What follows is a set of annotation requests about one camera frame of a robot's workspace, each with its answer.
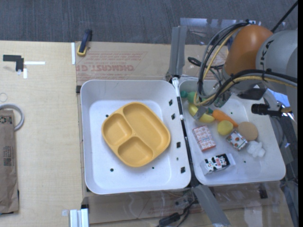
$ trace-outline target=white crumpled object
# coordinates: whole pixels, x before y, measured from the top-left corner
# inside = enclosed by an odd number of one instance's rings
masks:
[[[252,140],[247,146],[247,152],[252,154],[253,157],[263,157],[265,155],[265,150],[262,148],[262,146],[262,142]]]

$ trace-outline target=orange toy carrot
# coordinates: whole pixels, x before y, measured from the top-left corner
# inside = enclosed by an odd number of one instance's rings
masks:
[[[222,111],[219,110],[219,109],[213,110],[212,116],[213,116],[216,120],[219,120],[219,121],[228,120],[229,122],[231,122],[231,123],[233,124],[233,126],[234,126],[235,128],[238,127],[238,124],[237,124],[230,116],[228,116],[226,113],[222,112]]]

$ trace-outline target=yellow plate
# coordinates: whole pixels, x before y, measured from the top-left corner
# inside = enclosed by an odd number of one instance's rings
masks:
[[[153,161],[170,143],[162,120],[145,104],[126,104],[107,117],[102,136],[126,165],[140,167]]]

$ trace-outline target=metal ring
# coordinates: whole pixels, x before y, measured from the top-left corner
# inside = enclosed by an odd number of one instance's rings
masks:
[[[0,98],[0,102],[2,102],[2,103],[6,102],[6,100],[8,99],[8,95],[6,93],[0,93],[0,97],[1,97],[1,95],[5,95],[6,98],[5,98],[5,100],[1,100],[1,98]]]
[[[14,130],[17,131],[18,129],[21,128],[21,126],[23,125],[23,122],[24,122],[24,114],[23,114],[22,110],[15,104],[2,104],[2,105],[0,105],[0,110],[4,109],[4,108],[15,109],[21,115],[20,122],[14,128]]]

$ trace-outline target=red patterned box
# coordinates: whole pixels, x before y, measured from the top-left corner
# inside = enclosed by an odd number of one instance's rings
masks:
[[[213,141],[213,137],[206,125],[193,129],[193,134],[202,151],[216,146],[216,143]]]

